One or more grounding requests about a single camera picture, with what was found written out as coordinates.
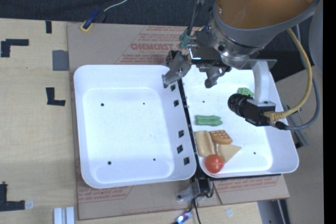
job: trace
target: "toy tomato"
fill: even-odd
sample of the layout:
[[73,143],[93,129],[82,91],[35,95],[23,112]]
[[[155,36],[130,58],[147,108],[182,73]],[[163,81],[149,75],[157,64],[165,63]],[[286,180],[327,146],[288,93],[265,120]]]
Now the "toy tomato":
[[224,160],[217,154],[211,154],[205,159],[204,165],[210,173],[216,174],[223,168]]

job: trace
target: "cable connector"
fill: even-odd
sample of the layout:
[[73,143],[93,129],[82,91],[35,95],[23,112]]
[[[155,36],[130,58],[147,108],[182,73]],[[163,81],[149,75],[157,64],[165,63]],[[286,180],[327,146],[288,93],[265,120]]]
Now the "cable connector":
[[180,35],[180,45],[179,47],[182,49],[188,48],[188,43],[189,43],[190,35],[188,35],[188,28],[184,30],[184,32]]

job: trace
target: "white tray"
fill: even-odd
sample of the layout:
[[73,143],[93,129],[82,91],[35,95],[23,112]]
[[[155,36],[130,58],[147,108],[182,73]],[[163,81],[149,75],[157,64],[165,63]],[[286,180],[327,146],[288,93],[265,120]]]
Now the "white tray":
[[[299,159],[290,131],[281,131],[271,126],[255,127],[228,108],[227,100],[238,88],[247,87],[254,92],[253,72],[232,69],[218,78],[218,84],[210,89],[205,88],[205,79],[206,74],[199,72],[195,66],[183,78],[193,131],[225,130],[233,139],[232,145],[242,148],[217,174],[209,173],[204,166],[205,158],[199,157],[202,170],[214,178],[293,172],[299,165]],[[282,111],[272,77],[271,81],[270,100],[276,104],[276,111]],[[222,118],[223,124],[196,125],[195,115],[217,115]]]
[[74,76],[81,173],[94,188],[188,179],[196,160],[165,66],[82,66]]

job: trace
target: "yellow cable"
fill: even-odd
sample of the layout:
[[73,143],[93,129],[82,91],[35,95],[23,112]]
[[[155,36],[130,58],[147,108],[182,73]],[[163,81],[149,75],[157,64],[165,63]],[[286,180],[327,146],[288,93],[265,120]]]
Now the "yellow cable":
[[297,48],[299,49],[303,60],[305,62],[306,65],[306,69],[308,72],[308,81],[307,81],[307,88],[306,88],[306,92],[304,93],[302,99],[300,100],[300,102],[294,106],[293,108],[287,110],[287,111],[283,111],[283,112],[274,112],[274,111],[268,111],[264,113],[264,116],[269,117],[270,121],[278,121],[281,119],[286,118],[287,116],[295,113],[296,111],[298,111],[302,105],[306,102],[306,100],[308,99],[308,96],[310,94],[310,90],[312,87],[312,70],[311,70],[311,65],[310,65],[310,61],[309,58],[304,50],[304,48],[302,47],[300,41],[298,40],[298,38],[296,37],[296,35],[294,34],[294,32],[292,31],[292,29],[287,29],[287,32],[289,33],[290,37],[293,39],[295,45],[297,46]]

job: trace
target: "black hole in tray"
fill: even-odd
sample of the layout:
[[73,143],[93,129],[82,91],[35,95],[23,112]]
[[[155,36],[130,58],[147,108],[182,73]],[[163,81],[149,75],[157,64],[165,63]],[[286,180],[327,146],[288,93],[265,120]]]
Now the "black hole in tray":
[[183,150],[183,146],[180,145],[176,149],[177,149],[177,153],[179,154]]
[[187,165],[188,163],[190,163],[189,157],[184,158],[183,161],[184,161],[184,165]]

